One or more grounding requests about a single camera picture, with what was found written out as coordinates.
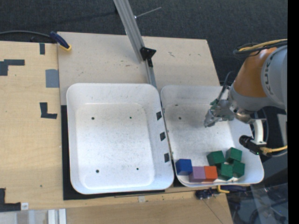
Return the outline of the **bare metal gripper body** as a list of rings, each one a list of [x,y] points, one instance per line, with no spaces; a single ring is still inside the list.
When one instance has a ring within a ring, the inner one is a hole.
[[[251,114],[256,111],[256,102],[250,99],[233,100],[221,99],[211,103],[210,110],[214,117],[221,117],[221,121],[232,121],[237,119],[242,123],[249,124],[252,120]]]

